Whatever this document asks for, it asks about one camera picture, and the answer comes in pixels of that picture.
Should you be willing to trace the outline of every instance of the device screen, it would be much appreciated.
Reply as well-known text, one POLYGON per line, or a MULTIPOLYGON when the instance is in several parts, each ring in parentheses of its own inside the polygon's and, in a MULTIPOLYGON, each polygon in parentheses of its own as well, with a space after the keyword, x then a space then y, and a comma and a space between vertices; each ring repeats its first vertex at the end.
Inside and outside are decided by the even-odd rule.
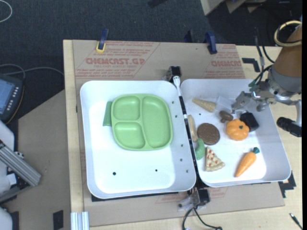
POLYGON ((0 79, 0 114, 3 114, 14 90, 14 84, 0 79))

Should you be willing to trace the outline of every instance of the brown mushroom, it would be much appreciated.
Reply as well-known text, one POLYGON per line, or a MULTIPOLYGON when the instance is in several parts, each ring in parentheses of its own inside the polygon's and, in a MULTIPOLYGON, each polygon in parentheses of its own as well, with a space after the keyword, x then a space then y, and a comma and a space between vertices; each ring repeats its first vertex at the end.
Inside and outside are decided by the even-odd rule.
POLYGON ((220 111, 220 116, 222 118, 221 119, 222 123, 225 123, 226 121, 231 121, 231 120, 234 119, 234 117, 230 113, 228 113, 226 111, 220 111))

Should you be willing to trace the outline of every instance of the green plate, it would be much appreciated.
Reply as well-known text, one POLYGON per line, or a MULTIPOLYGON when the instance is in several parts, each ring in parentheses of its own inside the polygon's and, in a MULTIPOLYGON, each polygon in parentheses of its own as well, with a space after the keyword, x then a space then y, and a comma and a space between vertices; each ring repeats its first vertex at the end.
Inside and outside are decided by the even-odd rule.
POLYGON ((162 149, 173 138, 167 103, 156 95, 128 94, 108 102, 103 125, 111 125, 116 142, 128 150, 162 149))

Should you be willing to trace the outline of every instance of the plastic tray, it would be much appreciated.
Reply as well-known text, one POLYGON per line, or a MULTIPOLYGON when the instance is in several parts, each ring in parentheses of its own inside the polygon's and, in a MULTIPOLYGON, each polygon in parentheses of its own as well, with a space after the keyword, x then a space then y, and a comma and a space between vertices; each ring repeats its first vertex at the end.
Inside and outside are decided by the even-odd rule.
POLYGON ((109 113, 114 138, 122 148, 135 151, 158 150, 165 148, 173 138, 169 109, 159 96, 119 96, 112 102, 111 110, 106 111, 106 115, 109 113))
POLYGON ((187 191, 196 182, 184 118, 175 86, 166 81, 89 81, 80 90, 87 185, 102 199, 187 191), (172 141, 163 149, 120 147, 103 126, 107 102, 125 94, 162 98, 170 112, 172 141))
MULTIPOLYGON (((209 147, 225 163, 225 167, 214 172, 207 172, 204 170, 204 158, 197 161, 200 178, 208 186, 283 181, 290 176, 290 164, 269 106, 264 111, 257 112, 256 102, 250 101, 245 109, 241 110, 251 112, 259 128, 250 132, 245 140, 235 141, 226 134, 226 125, 220 122, 219 110, 211 113, 192 102, 193 98, 198 98, 216 103, 218 98, 222 98, 234 103, 242 91, 249 91, 248 84, 251 81, 246 79, 188 79, 181 84, 187 114, 193 116, 196 127, 202 123, 211 123, 220 131, 221 137, 218 143, 209 147), (255 163, 240 177, 235 177, 239 161, 253 147, 260 149, 255 163)), ((239 118, 239 115, 240 111, 237 110, 234 118, 239 118)))

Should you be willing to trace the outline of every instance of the toy carrot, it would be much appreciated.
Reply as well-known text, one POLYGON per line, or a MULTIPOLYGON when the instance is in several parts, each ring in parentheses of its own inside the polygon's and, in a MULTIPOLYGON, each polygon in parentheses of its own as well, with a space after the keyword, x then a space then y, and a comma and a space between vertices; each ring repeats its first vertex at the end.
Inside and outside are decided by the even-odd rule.
POLYGON ((239 177, 245 170, 247 170, 255 161, 256 153, 260 152, 259 148, 254 147, 253 151, 248 152, 241 161, 238 170, 236 171, 236 177, 239 177))

